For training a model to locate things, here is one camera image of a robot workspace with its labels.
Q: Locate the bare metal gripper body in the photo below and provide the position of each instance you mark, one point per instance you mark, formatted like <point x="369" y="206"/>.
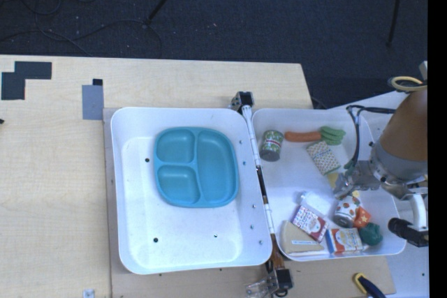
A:
<point x="365" y="176"/>

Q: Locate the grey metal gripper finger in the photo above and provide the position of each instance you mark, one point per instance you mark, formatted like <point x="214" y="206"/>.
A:
<point x="346" y="178"/>
<point x="340" y="190"/>

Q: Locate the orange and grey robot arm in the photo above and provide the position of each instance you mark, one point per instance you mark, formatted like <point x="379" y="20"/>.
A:
<point x="406" y="129"/>

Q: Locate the white can with orange spots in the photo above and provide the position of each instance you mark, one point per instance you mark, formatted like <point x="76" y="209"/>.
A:
<point x="345" y="214"/>

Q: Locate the white dotted packet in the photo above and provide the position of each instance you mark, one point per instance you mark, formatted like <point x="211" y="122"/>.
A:
<point x="324" y="157"/>

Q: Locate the orange cube with yellow star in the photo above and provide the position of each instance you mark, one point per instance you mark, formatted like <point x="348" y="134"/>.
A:
<point x="363" y="217"/>

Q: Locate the white plastic tray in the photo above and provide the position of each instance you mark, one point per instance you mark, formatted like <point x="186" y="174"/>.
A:
<point x="297" y="178"/>
<point x="139" y="220"/>

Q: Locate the red and white carton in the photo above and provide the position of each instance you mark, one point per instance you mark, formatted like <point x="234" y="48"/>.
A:
<point x="309" y="223"/>

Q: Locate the blue and white carton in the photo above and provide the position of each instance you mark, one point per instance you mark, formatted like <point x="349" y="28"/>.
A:
<point x="345" y="240"/>

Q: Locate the green broccoli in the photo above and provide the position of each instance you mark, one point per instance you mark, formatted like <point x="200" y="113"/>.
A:
<point x="371" y="234"/>

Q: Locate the orange carrot with green top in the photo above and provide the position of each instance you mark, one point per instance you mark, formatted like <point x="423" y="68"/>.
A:
<point x="302" y="136"/>

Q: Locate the tan pizza slice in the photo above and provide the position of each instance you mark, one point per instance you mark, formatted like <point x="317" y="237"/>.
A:
<point x="295" y="242"/>

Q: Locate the green can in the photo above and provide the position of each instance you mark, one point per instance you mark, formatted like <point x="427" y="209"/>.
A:
<point x="271" y="146"/>

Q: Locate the thin black and white rod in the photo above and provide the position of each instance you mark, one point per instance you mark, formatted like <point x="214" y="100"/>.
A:
<point x="256" y="157"/>

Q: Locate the blue divided plate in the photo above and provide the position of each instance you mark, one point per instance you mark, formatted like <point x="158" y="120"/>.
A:
<point x="213" y="167"/>

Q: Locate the black cylinder on white bracket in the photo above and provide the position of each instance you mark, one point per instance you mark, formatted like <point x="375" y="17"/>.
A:
<point x="417" y="216"/>

